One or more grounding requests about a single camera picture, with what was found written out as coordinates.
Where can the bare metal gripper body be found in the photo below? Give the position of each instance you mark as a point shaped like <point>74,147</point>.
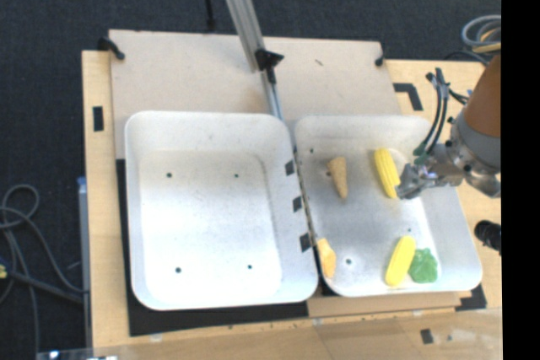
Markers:
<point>457,168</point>

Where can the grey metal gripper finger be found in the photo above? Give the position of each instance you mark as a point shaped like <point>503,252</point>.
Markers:
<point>408,173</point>
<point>406,191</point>

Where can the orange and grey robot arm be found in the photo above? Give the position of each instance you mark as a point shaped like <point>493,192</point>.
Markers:
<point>485,109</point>

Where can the yellow corn cob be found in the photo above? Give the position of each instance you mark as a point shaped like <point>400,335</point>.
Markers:
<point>386,173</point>
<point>400,261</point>

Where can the white plastic tray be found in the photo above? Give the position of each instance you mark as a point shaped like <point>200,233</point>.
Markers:
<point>211,215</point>
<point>367,223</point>

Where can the tan ice cream cone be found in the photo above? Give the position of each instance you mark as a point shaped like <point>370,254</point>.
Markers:
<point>339,177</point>

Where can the green lettuce leaf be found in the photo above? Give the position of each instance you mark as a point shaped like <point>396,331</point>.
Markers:
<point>424,266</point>

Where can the pale wood board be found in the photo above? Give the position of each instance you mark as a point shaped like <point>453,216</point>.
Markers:
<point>190,71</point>

